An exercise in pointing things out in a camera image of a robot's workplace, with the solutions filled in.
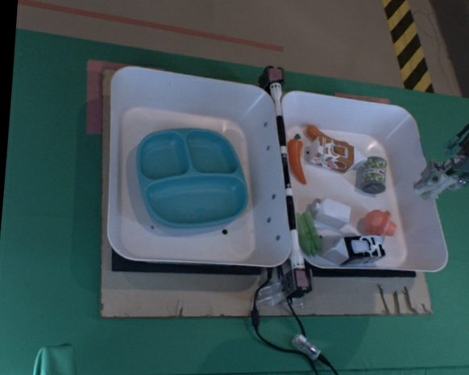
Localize white plastic tray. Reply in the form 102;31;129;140
268;89;461;278
97;64;306;273

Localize green can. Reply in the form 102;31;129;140
354;153;390;196

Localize orange rounded toy food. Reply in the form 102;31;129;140
360;208;400;238

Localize black and white carton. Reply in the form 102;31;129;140
320;229;388;270

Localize white bottle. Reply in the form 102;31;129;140
305;196;353;234

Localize brown and white carton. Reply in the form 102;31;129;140
302;131;369;176

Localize green pea pods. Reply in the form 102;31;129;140
293;210;326;257

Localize orange sausage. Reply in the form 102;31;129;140
305;123;326;142

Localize orange carrot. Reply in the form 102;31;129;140
284;133;312;186

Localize black and white thin rod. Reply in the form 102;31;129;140
254;79;321;271

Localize blue divided plate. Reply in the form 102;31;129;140
130;123;255;234

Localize brown cardboard board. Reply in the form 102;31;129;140
83;65;450;344

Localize black block with wires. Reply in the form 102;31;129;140
276;265;315;301
258;65;288;92

